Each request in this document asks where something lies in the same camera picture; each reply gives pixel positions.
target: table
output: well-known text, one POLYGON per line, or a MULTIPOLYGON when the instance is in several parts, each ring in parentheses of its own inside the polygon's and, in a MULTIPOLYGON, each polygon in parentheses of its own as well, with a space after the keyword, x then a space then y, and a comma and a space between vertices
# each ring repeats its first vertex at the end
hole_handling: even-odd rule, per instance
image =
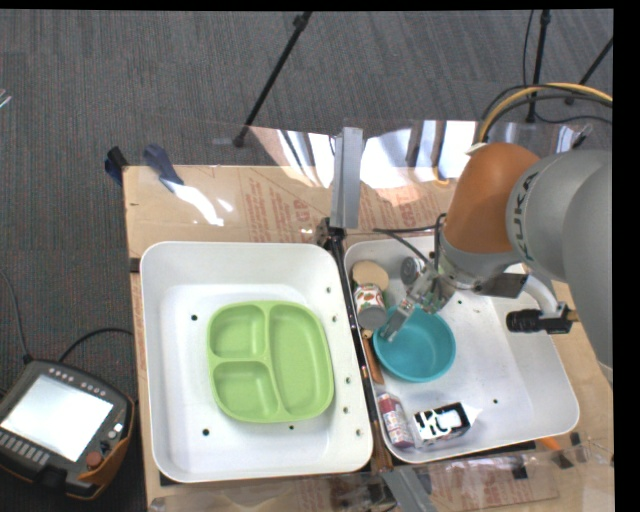
MULTIPOLYGON (((434 152, 419 156, 414 159, 415 165, 407 168, 406 165, 393 164, 394 162, 402 163, 400 157, 403 158, 409 154, 408 146, 401 147, 400 157, 398 157, 391 155, 392 151, 389 150, 395 146, 385 144, 388 142, 385 137, 397 138, 400 134, 405 138, 404 143, 410 146, 412 140, 415 143, 415 137, 412 139, 415 135, 415 126, 413 123, 408 125, 406 130, 396 130, 391 134, 382 132, 381 135, 368 140, 369 156, 373 160, 365 158, 366 155, 363 156, 361 226, 359 229, 350 231, 347 237, 348 240, 350 239, 349 243, 371 239, 372 226, 388 227, 389 223, 394 227, 398 227, 396 226, 398 223, 401 223, 401 226, 426 225, 433 221, 439 212, 446 211, 455 187, 455 169, 458 169, 458 172, 461 170, 459 148, 450 148, 447 150, 448 153, 445 151, 446 154, 439 155, 437 163, 440 165, 436 166, 436 172, 435 167, 432 166, 434 152), (380 184, 376 182, 376 176, 380 175, 380 170, 376 169, 375 172, 370 170, 372 165, 370 162, 380 161, 380 154, 375 154, 376 150, 382 151, 380 148, 386 148, 383 152, 386 152, 386 156, 389 157, 386 162, 389 170, 386 176, 386 188, 380 188, 380 184)), ((464 136, 460 134, 466 133, 468 126, 464 123, 460 126, 449 123, 447 126, 450 133, 457 133, 458 138, 461 137, 464 142, 464 136)), ((429 131, 429 127, 428 122, 421 126, 423 143, 425 137, 428 137, 425 133, 429 131)), ((176 170, 186 185, 220 200, 216 203, 218 207, 225 202, 236 207, 233 210, 234 213, 227 216, 228 222, 225 229, 212 230, 193 205, 168 193, 157 180, 155 171, 146 165, 130 165, 123 169, 124 206, 132 268, 131 293, 140 397, 140 426, 147 502, 150 510, 159 509, 157 507, 160 505, 167 511, 192 510, 188 507, 194 503, 200 503, 200 506, 206 503, 207 506, 220 507, 220 510, 234 510, 234 506, 243 503, 242 500, 246 499, 247 482, 232 482, 224 485, 163 485, 162 475, 154 464, 151 451, 143 304, 140 274, 137 272, 140 257, 152 244, 163 240, 305 243, 311 240, 313 227, 330 213, 329 184, 332 165, 323 162, 319 153, 314 154, 315 165, 313 166, 305 165, 304 160, 300 165, 299 158, 296 160, 297 165, 291 165, 293 159, 287 153, 292 147, 290 144, 292 139, 294 142, 303 141, 315 147, 314 144, 326 142, 330 138, 323 135, 288 132, 286 138, 289 143, 285 145, 283 132, 279 130, 252 127, 251 133, 255 141, 269 152, 275 165, 176 165, 176 170)), ((531 135, 526 128, 523 129, 521 135, 523 134, 525 138, 529 137, 531 142, 531 135)), ((554 283, 554 286, 558 299, 572 306, 570 291, 566 285, 554 283)), ((544 463, 546 465, 543 464, 543 466, 553 468, 549 471, 555 475, 558 495, 550 500, 513 505, 509 510, 524 510, 522 507, 527 507, 526 510, 557 510, 562 507, 571 511, 608 510, 607 507, 611 507, 613 510, 613 468, 609 464, 614 441, 612 389, 600 372, 593 350, 579 323, 574 325, 571 333, 554 336, 553 340, 581 409, 580 419, 573 430, 574 436, 567 434, 558 438, 557 441, 571 457, 580 458, 588 454, 589 462, 576 464, 571 471, 563 471, 554 466, 549 455, 548 461, 544 463), (578 434, 581 440, 581 444, 577 446, 572 444, 576 440, 575 434, 578 434)), ((540 460, 544 459, 544 454, 551 453, 541 443, 536 442, 536 445, 540 460)), ((404 467, 400 469, 402 472, 406 471, 404 467)), ((400 475, 402 472, 396 470, 392 473, 400 475)), ((415 479, 414 474, 415 472, 412 473, 411 478, 415 479)), ((351 495, 357 495, 358 499, 366 500, 369 495, 364 493, 363 488, 366 488, 367 482, 372 478, 375 479, 375 476, 374 465, 372 471, 365 472, 363 475, 344 475, 342 484, 350 489, 351 495)), ((276 482, 254 481, 250 484, 249 492, 253 496, 253 503, 262 503, 264 507, 260 510, 271 510, 269 507, 276 507, 273 510, 278 507, 283 509, 283 506, 291 510, 302 507, 300 510, 304 510, 305 503, 306 506, 313 503, 318 510, 332 510, 331 507, 336 506, 332 503, 332 497, 335 498, 332 486, 335 486, 335 482, 330 479, 293 478, 289 481, 278 479, 276 482)), ((359 510, 357 500, 350 506, 353 508, 349 510, 359 510)), ((448 509, 440 505, 440 508, 433 510, 448 509)))

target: white tray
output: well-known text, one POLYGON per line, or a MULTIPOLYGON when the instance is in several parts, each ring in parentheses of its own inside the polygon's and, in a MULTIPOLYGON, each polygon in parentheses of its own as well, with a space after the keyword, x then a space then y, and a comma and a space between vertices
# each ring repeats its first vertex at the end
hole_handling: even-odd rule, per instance
MULTIPOLYGON (((425 255, 433 250, 432 236, 406 240, 425 255)), ((391 307, 406 294, 400 266, 407 256, 415 254, 396 240, 359 242, 347 250, 345 267, 350 274, 360 260, 381 265, 389 274, 385 301, 391 307)), ((521 272, 522 267, 509 270, 521 272)), ((387 447, 397 458, 429 462, 560 435, 576 425, 578 402, 551 337, 544 332, 511 333, 505 325, 510 311, 537 307, 526 293, 503 299, 456 292, 439 313, 456 339, 456 359, 449 371, 435 381, 416 384, 383 369, 385 384, 375 384, 376 396, 384 391, 396 395, 408 419, 453 402, 482 409, 464 435, 428 448, 397 448, 383 428, 387 447)), ((378 416, 384 425, 379 409, 378 416)))
POLYGON ((145 252, 140 273, 151 444, 162 473, 195 483, 350 472, 369 461, 373 439, 360 369, 327 251, 312 244, 162 242, 145 252), (320 319, 335 393, 319 416, 255 424, 216 405, 207 322, 218 308, 246 300, 294 301, 320 319))

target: black stand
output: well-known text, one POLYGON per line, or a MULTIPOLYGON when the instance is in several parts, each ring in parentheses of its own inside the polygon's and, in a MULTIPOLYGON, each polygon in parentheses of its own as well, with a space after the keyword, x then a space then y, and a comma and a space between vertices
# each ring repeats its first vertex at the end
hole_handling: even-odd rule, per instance
MULTIPOLYGON (((582 80, 580 80, 578 82, 579 85, 584 85, 587 83, 587 80, 589 80, 589 78, 591 77, 591 75, 593 74, 593 72, 596 70, 596 68, 600 65, 600 63, 602 62, 602 59, 604 59, 605 55, 607 55, 607 53, 609 52, 609 50, 611 50, 611 47, 613 46, 613 36, 611 36, 611 39, 609 39, 609 42, 605 45, 605 47, 602 49, 602 51, 600 52, 600 55, 598 55, 596 57, 596 60, 593 61, 593 64, 591 64, 591 67, 587 70, 587 72, 584 74, 584 76, 582 77, 582 80)), ((566 100, 564 100, 564 102, 567 105, 573 105, 574 103, 574 99, 573 98, 567 98, 566 100)))
MULTIPOLYGON (((533 72, 533 82, 531 83, 531 85, 537 85, 538 83, 540 83, 540 69, 542 68, 542 56, 544 54, 544 43, 547 37, 547 26, 549 25, 549 23, 551 23, 551 11, 549 9, 543 9, 542 14, 540 15, 540 37, 538 38, 538 52, 536 55, 536 66, 533 72)), ((604 59, 604 57, 607 55, 607 53, 609 52, 612 46, 613 46, 613 36, 611 36, 611 39, 609 39, 609 42, 605 45, 605 47, 602 49, 600 54, 596 57, 596 60, 593 62, 593 64, 591 64, 591 66, 589 67, 587 72, 584 74, 580 82, 578 82, 579 85, 584 85, 587 83, 587 80, 589 80, 593 72, 600 65, 600 62, 602 62, 602 59, 604 59)), ((537 94, 538 94, 537 92, 531 93, 531 98, 532 99, 535 98, 537 94)), ((564 102, 567 105, 573 105, 574 101, 575 99, 571 97, 564 100, 564 102)), ((527 123, 533 123, 536 120, 535 105, 536 105, 535 101, 532 101, 531 104, 529 105, 529 113, 527 114, 527 118, 526 118, 527 123)))
POLYGON ((236 138, 233 139, 233 145, 235 147, 239 148, 244 146, 244 137, 249 131, 249 126, 251 126, 251 124, 253 123, 253 120, 258 115, 258 112, 260 111, 260 107, 262 106, 262 103, 264 103, 264 100, 269 94, 269 91, 271 90, 271 87, 275 83, 276 78, 278 78, 278 74, 280 73, 282 66, 284 66, 284 63, 289 57, 291 50, 293 50, 293 47, 296 44, 296 41, 298 40, 298 38, 300 37, 300 34, 302 34, 302 31, 306 28, 312 12, 313 11, 304 11, 302 15, 296 16, 295 19, 293 20, 293 25, 296 27, 296 29, 291 35, 291 38, 289 39, 289 42, 287 43, 287 46, 285 47, 284 51, 282 52, 282 55, 280 56, 280 59, 278 60, 276 67, 273 68, 273 71, 271 72, 271 76, 269 77, 269 80, 267 80, 267 83, 264 86, 264 89, 260 93, 258 100, 253 106, 253 109, 251 109, 251 113, 249 114, 249 117, 247 117, 247 120, 244 122, 244 126, 242 127, 242 130, 236 136, 236 138))
MULTIPOLYGON (((540 82, 540 69, 542 68, 542 55, 544 54, 544 42, 547 37, 547 26, 551 23, 551 11, 549 9, 542 9, 540 15, 540 36, 538 37, 538 52, 536 54, 536 67, 533 71, 532 85, 537 85, 540 82)), ((534 99, 538 94, 532 93, 531 98, 534 99)), ((527 123, 533 123, 536 120, 536 102, 532 101, 529 104, 529 113, 527 114, 527 123)))

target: black cable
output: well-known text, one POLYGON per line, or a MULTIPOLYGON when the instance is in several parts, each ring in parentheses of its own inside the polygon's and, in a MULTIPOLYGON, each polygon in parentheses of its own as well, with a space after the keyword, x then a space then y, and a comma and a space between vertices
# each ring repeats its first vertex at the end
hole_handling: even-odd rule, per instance
POLYGON ((16 324, 18 326, 18 334, 19 334, 18 340, 20 341, 20 345, 22 346, 22 352, 23 352, 22 361, 24 362, 24 364, 27 364, 33 361, 33 357, 29 353, 29 350, 27 350, 27 343, 24 339, 24 333, 22 332, 22 321, 20 320, 20 309, 18 308, 18 299, 16 298, 16 294, 13 291, 13 287, 11 286, 11 282, 9 281, 9 278, 2 270, 0 270, 0 276, 2 276, 2 279, 4 279, 4 282, 7 283, 7 287, 9 289, 9 296, 11 297, 11 302, 13 303, 13 313, 15 315, 16 324))
MULTIPOLYGON (((541 100, 566 99, 567 97, 569 97, 569 95, 567 94, 550 94, 547 96, 536 96, 535 98, 528 97, 523 100, 512 103, 511 105, 502 109, 502 111, 500 111, 498 114, 496 114, 496 116, 491 120, 491 123, 489 123, 486 126, 484 138, 480 142, 487 142, 487 139, 489 138, 489 130, 491 129, 491 127, 496 123, 498 119, 500 119, 504 114, 506 114, 510 110, 513 110, 514 108, 517 108, 517 107, 521 107, 522 105, 527 105, 529 103, 534 103, 541 100)), ((602 98, 594 98, 591 96, 580 96, 580 95, 574 95, 572 97, 574 99, 592 101, 592 102, 604 105, 605 107, 613 108, 613 102, 610 102, 602 98)))
POLYGON ((533 13, 535 9, 531 9, 529 14, 529 21, 527 22, 527 31, 524 35, 524 46, 522 48, 522 84, 526 86, 527 83, 527 44, 529 42, 529 34, 531 32, 531 22, 533 21, 533 13))
POLYGON ((441 213, 440 215, 438 215, 438 218, 436 219, 436 228, 435 228, 435 238, 434 238, 434 249, 433 249, 433 266, 436 269, 436 271, 438 270, 438 264, 440 262, 440 223, 442 221, 442 219, 444 219, 447 216, 446 213, 441 213))
POLYGON ((394 229, 387 229, 387 228, 373 228, 373 231, 378 230, 378 233, 382 233, 382 232, 391 232, 391 233, 415 233, 416 231, 428 231, 430 229, 435 229, 437 226, 437 224, 432 224, 431 226, 420 226, 417 228, 394 228, 394 229))
POLYGON ((536 112, 536 117, 540 119, 540 121, 549 124, 560 124, 560 123, 570 123, 571 121, 579 121, 580 119, 593 119, 595 121, 601 121, 603 123, 612 124, 611 119, 605 119, 600 116, 592 116, 590 114, 581 114, 579 116, 567 117, 565 119, 545 119, 540 114, 536 112))
POLYGON ((486 117, 489 115, 489 112, 491 112, 491 110, 493 109, 494 105, 498 102, 498 100, 500 98, 502 98, 505 94, 507 94, 508 92, 511 91, 515 91, 516 89, 526 89, 527 87, 541 87, 543 89, 557 89, 559 91, 567 91, 567 92, 571 92, 572 95, 578 95, 579 97, 585 97, 585 98, 589 98, 591 96, 587 95, 584 92, 581 91, 576 91, 575 89, 572 89, 570 87, 566 87, 566 86, 562 86, 562 85, 551 85, 551 84, 524 84, 524 85, 512 85, 511 87, 507 87, 506 89, 503 89, 502 91, 500 91, 498 94, 496 94, 496 96, 493 98, 493 100, 491 100, 491 103, 489 103, 489 105, 487 106, 487 108, 484 109, 484 111, 482 112, 482 117, 481 119, 486 119, 486 117))
POLYGON ((420 252, 415 246, 413 246, 412 244, 410 244, 409 242, 407 242, 404 238, 396 235, 393 231, 387 230, 387 229, 381 229, 381 228, 373 228, 372 230, 374 233, 383 233, 387 236, 390 236, 391 238, 393 238, 394 240, 397 240, 398 242, 400 242, 402 245, 404 245, 405 247, 408 247, 416 256, 418 256, 422 261, 429 263, 429 258, 427 258, 424 254, 422 254, 422 252, 420 252))
POLYGON ((58 357, 58 362, 61 363, 62 361, 64 361, 64 359, 69 355, 69 353, 74 348, 76 348, 78 345, 80 345, 80 343, 82 343, 83 341, 87 340, 91 336, 95 336, 96 334, 100 334, 100 333, 103 333, 103 332, 122 332, 124 334, 129 334, 129 335, 133 336, 133 333, 131 331, 129 331, 127 329, 121 329, 120 327, 101 327, 99 329, 95 329, 93 331, 88 332, 84 336, 78 338, 71 345, 69 345, 69 347, 67 347, 67 349, 62 354, 60 354, 60 356, 58 357))

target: teal bowl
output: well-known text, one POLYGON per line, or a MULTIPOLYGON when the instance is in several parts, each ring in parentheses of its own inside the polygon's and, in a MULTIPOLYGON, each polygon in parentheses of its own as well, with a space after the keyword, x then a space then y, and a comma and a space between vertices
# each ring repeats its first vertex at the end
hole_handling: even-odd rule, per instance
MULTIPOLYGON (((396 306, 390 308, 387 317, 395 310, 396 306)), ((456 340, 439 315, 416 308, 392 342, 380 336, 380 329, 373 333, 373 349, 380 364, 399 379, 429 382, 451 368, 456 340)))

